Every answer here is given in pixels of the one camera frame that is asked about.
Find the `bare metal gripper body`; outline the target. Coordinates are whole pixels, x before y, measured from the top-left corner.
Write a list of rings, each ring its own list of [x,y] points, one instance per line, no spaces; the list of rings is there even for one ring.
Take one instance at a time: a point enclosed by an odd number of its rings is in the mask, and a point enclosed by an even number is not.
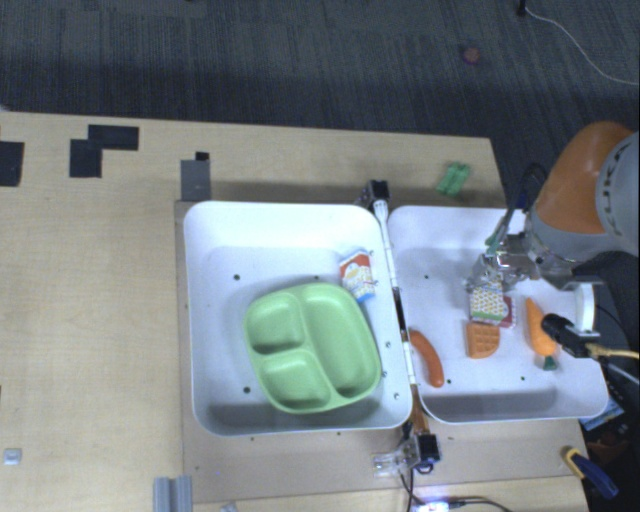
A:
[[[559,290],[575,281],[575,261],[553,253],[532,233],[505,235],[493,241],[483,253],[487,257],[489,279],[496,273],[512,273],[519,282],[544,280]]]

